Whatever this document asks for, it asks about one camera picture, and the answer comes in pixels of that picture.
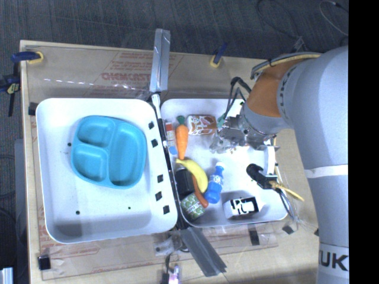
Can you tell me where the orange carrot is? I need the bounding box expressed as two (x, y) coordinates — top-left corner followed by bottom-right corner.
(175, 115), (190, 161)

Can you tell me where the brown cardboard board red print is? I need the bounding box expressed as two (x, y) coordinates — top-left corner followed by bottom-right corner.
(25, 47), (280, 281)

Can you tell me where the white and red tube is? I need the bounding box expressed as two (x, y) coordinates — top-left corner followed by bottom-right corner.
(165, 122), (179, 156)

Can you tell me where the brown and white carton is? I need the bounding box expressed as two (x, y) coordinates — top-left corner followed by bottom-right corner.
(186, 114), (218, 136)

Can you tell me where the white plastic tray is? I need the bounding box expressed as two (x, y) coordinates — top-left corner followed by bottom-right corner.
(159, 98), (289, 228)
(35, 97), (179, 245)

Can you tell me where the green can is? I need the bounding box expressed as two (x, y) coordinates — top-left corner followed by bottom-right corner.
(180, 192), (207, 222)

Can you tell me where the red sausage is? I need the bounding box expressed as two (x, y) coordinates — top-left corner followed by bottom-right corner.
(191, 175), (210, 209)

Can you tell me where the black can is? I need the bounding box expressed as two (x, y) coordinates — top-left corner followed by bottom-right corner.
(175, 166), (196, 198)

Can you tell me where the blue bottle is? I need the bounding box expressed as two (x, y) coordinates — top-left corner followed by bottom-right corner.
(203, 162), (227, 205)

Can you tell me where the yellow banana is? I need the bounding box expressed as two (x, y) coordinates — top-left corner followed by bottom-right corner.
(175, 157), (209, 194)

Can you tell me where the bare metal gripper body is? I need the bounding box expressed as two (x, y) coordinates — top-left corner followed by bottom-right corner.
(217, 115), (280, 152)

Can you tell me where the blue divided plate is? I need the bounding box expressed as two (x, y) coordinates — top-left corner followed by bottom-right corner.
(70, 115), (148, 190)

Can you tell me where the black block with thin wires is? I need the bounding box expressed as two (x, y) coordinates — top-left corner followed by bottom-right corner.
(160, 265), (181, 284)

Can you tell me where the white and black carton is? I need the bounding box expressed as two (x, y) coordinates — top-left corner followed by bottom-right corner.
(222, 196), (265, 220)

